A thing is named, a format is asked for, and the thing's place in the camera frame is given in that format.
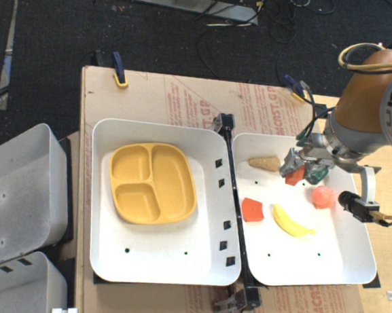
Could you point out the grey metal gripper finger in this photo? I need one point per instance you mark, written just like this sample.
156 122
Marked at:
317 174
291 162

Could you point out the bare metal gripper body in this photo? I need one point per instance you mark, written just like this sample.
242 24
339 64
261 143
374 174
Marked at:
322 153

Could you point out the red cube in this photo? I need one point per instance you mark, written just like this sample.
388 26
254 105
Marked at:
294 178

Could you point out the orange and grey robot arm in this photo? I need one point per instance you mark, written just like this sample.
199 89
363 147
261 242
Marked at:
361 98

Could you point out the pink ball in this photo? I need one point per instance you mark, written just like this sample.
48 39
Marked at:
323 197

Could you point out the tan bread piece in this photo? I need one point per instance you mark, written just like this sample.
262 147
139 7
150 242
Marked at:
265 163

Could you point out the yellow banana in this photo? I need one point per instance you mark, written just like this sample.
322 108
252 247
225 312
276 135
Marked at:
290 223

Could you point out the red pizza slice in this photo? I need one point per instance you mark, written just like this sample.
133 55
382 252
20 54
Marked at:
252 210

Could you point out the thin black rod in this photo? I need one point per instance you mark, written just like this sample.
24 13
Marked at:
238 203

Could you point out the white plastic tray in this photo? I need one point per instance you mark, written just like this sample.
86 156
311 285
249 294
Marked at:
303 260
160 251

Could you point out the yellow divided plate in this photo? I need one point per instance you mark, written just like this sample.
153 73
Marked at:
166 180

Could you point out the brown cardboard board, red print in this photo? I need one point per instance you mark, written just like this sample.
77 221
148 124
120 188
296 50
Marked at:
153 94

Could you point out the black cylinder on white bracket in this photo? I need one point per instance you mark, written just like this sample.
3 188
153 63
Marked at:
357 204

